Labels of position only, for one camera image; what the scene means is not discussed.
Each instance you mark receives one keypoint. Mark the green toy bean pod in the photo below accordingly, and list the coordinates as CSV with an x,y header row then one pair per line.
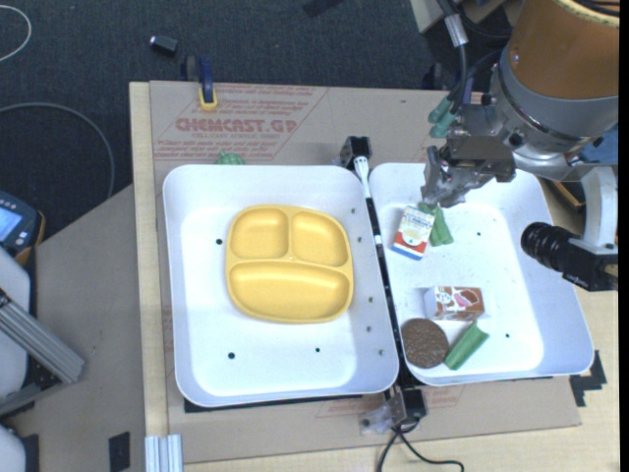
x,y
442,231

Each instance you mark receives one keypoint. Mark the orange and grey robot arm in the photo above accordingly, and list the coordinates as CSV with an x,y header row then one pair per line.
x,y
565,52

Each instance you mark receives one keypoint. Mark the brown cardboard board red print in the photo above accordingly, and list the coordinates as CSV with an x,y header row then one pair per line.
x,y
304,116

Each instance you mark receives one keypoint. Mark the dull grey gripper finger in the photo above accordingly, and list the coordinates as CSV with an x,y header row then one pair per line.
x,y
432,180
457,187

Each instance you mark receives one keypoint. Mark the white blue red carton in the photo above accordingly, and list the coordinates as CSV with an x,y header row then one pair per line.
x,y
413,234

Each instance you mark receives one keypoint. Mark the brown and white carton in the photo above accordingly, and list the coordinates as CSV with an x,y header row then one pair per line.
x,y
457,303

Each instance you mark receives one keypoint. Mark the green toy vegetable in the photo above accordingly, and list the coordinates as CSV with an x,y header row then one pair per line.
x,y
230,159

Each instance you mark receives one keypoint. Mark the brown round biscuit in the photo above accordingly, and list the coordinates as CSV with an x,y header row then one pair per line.
x,y
424,343

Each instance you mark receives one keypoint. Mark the thin black and white rod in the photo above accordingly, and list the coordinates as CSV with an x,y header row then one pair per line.
x,y
377,236

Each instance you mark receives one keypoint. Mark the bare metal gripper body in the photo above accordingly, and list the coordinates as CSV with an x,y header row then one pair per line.
x,y
479,150

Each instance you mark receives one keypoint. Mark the green toy celery stick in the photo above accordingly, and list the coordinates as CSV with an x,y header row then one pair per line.
x,y
464,348

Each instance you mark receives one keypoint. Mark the black cylinder on white bracket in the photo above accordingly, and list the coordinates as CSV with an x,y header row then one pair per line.
x,y
570,256

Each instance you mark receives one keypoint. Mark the yellow divided plate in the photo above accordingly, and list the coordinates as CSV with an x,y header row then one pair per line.
x,y
290,283

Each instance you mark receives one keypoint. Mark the white plastic tray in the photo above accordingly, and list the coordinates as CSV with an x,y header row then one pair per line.
x,y
206,312
511,273

